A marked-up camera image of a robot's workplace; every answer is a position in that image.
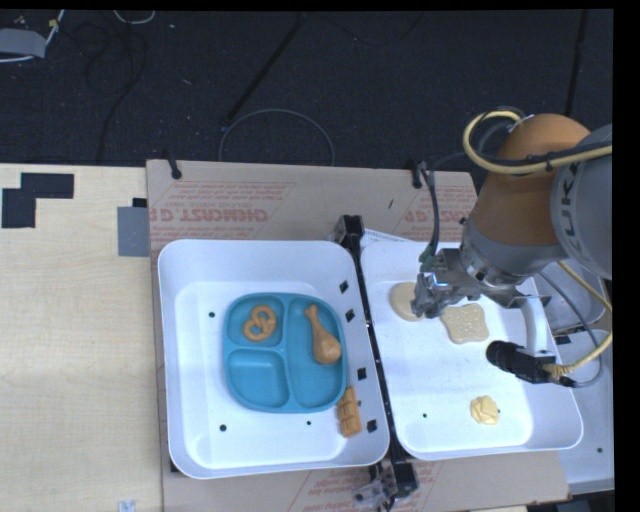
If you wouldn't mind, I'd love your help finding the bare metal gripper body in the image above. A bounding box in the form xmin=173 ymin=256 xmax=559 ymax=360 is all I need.
xmin=418 ymin=246 xmax=522 ymax=304

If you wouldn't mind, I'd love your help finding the round cream biscuit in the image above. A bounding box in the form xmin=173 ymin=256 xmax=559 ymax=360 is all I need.
xmin=389 ymin=281 xmax=427 ymax=323

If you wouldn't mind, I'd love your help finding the cream bread slice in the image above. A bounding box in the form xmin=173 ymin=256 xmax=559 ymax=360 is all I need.
xmin=439 ymin=302 xmax=491 ymax=346

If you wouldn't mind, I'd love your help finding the thin black rod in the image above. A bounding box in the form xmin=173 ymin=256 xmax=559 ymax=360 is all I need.
xmin=348 ymin=233 xmax=407 ymax=474

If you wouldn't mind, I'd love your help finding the white plastic tray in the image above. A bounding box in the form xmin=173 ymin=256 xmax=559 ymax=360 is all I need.
xmin=157 ymin=238 xmax=392 ymax=481
xmin=359 ymin=241 xmax=585 ymax=462

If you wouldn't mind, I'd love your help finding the brown chicken drumstick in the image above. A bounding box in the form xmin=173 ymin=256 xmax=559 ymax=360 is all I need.
xmin=304 ymin=304 xmax=344 ymax=366

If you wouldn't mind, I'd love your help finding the pale yellow lump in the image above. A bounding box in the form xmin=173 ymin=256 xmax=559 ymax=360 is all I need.
xmin=469 ymin=394 xmax=501 ymax=427

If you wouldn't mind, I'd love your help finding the brown bread stick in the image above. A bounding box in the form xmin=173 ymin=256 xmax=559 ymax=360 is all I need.
xmin=335 ymin=386 xmax=364 ymax=439

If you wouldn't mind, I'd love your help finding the brown cardboard board red print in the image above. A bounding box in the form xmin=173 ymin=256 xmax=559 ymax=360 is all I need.
xmin=145 ymin=159 xmax=572 ymax=512

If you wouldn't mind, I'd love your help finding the orange pretzel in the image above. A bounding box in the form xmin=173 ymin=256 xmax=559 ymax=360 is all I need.
xmin=242 ymin=304 xmax=278 ymax=344

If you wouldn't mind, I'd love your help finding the blue divided plate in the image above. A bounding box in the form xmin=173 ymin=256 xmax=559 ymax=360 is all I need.
xmin=222 ymin=292 xmax=349 ymax=415

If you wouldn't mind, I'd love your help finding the black cylinder on white bracket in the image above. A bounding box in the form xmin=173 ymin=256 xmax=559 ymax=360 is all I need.
xmin=485 ymin=293 xmax=558 ymax=385

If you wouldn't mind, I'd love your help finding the black block with thin wires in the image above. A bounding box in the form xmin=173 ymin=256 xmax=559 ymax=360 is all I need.
xmin=334 ymin=214 xmax=365 ymax=247
xmin=388 ymin=458 xmax=419 ymax=500

